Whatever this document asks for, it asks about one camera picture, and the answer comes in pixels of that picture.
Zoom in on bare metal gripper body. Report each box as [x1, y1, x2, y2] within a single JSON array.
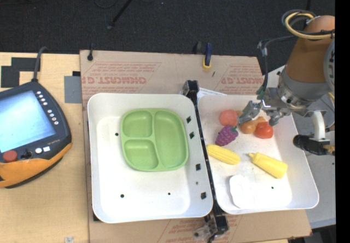
[[260, 85, 313, 119]]

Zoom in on red toy tomato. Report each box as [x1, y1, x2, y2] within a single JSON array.
[[254, 121, 274, 140]]

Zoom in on orange toy pear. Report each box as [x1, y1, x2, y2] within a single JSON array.
[[240, 116, 267, 135]]

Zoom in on pink toy peach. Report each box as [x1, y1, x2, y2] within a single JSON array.
[[219, 109, 240, 128]]

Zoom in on purple toy grapes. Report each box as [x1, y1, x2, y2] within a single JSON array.
[[214, 125, 240, 147]]

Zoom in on white paper label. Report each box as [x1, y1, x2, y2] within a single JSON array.
[[198, 87, 228, 98]]

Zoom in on yellow mustard bottle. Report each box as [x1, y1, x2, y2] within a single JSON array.
[[248, 152, 289, 180]]

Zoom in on yellow toy corn cob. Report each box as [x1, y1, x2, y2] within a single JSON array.
[[206, 144, 241, 166]]

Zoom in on thin black rod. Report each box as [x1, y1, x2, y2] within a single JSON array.
[[190, 91, 223, 219]]

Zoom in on white plastic tray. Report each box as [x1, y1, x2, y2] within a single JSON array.
[[197, 94, 320, 216], [87, 92, 214, 224]]

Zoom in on green divided plate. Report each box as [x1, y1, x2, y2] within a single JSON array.
[[120, 108, 190, 172]]

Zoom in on brown cardboard board red print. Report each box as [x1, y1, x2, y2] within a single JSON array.
[[79, 49, 313, 243]]

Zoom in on black cylinder on white bracket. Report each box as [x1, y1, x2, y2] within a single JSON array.
[[293, 110, 333, 157]]

